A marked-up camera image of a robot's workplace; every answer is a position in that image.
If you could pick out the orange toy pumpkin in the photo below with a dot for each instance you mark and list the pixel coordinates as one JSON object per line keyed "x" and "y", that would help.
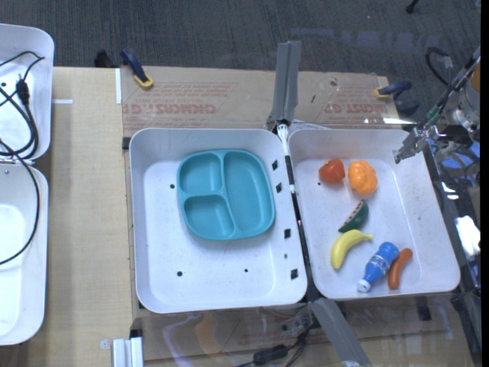
{"x": 362, "y": 177}

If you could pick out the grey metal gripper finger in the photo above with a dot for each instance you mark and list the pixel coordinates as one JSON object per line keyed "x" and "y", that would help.
{"x": 401, "y": 152}
{"x": 417, "y": 136}

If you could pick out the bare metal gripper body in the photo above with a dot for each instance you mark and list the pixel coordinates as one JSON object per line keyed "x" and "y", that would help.
{"x": 464, "y": 117}

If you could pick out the black cylinder on white bracket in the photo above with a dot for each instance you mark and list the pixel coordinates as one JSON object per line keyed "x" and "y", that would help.
{"x": 457, "y": 134}

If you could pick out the thin black and white rod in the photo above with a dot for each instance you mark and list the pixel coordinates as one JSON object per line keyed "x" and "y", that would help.
{"x": 292, "y": 189}

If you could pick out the brown cardboard board, red print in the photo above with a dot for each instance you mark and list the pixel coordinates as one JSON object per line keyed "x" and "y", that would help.
{"x": 229, "y": 101}

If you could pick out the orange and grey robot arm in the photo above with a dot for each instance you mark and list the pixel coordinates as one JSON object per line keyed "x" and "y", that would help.
{"x": 476, "y": 77}

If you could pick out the orange toy sausage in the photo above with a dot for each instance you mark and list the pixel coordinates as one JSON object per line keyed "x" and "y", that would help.
{"x": 399, "y": 269}

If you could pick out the red-orange toy pepper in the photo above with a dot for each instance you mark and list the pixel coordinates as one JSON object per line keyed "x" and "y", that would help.
{"x": 331, "y": 171}

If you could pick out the blue divided plate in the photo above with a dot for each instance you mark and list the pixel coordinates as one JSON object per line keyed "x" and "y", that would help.
{"x": 244, "y": 189}

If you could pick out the blue toy bottle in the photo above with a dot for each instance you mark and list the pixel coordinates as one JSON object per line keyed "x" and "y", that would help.
{"x": 379, "y": 263}

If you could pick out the white plastic tray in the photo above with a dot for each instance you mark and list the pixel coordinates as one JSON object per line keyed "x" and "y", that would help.
{"x": 214, "y": 273}
{"x": 412, "y": 220}

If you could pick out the yellow banana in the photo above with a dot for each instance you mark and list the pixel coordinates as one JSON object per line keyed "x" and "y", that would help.
{"x": 343, "y": 245}

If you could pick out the toy watermelon slice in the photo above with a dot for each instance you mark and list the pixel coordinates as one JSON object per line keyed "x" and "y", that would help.
{"x": 357, "y": 218}

